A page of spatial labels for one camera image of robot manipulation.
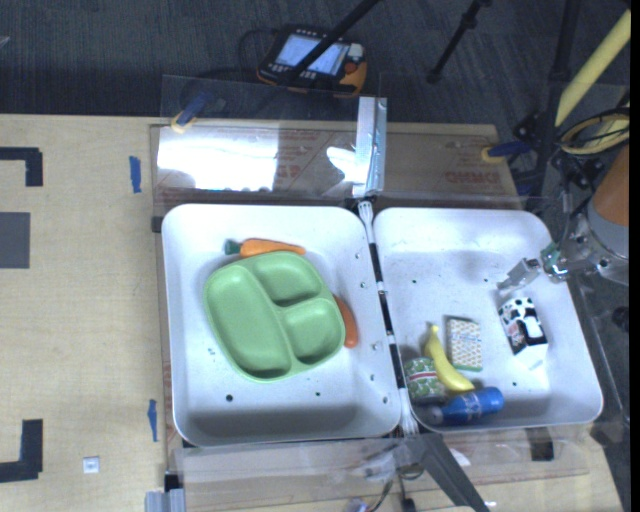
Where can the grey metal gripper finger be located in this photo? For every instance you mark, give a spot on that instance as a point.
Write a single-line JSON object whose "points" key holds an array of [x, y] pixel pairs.
{"points": [[522, 272]]}

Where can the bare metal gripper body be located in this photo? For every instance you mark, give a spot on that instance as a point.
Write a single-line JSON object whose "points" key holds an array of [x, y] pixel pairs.
{"points": [[595, 260]]}

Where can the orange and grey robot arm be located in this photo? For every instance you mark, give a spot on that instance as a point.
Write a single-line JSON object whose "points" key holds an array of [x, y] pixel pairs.
{"points": [[612, 200]]}

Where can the black and white carton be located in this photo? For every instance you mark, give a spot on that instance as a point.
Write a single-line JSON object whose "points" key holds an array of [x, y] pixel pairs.
{"points": [[522, 325]]}

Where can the white plastic tray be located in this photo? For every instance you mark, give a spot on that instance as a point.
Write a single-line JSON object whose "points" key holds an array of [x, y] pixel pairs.
{"points": [[280, 415], [450, 270]]}

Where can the patterned yellow and white carton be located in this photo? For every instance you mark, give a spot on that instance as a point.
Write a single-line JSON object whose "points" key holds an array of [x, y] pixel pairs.
{"points": [[465, 342]]}

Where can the yellow banana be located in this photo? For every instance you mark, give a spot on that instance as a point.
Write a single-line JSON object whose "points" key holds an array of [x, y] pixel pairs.
{"points": [[445, 367]]}

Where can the blue bottle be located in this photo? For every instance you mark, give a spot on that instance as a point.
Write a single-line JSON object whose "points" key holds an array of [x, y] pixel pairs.
{"points": [[470, 406]]}

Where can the green and white can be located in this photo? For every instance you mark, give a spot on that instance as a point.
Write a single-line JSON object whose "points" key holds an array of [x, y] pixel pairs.
{"points": [[420, 382]]}

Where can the orange sausage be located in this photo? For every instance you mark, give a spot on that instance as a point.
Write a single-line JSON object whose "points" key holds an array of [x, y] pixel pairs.
{"points": [[350, 325]]}

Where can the orange carrot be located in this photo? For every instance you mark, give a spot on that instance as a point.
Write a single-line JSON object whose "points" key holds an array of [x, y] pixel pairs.
{"points": [[265, 247]]}

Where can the green divided plate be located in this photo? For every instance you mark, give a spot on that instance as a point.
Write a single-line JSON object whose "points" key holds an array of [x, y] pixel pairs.
{"points": [[250, 325]]}

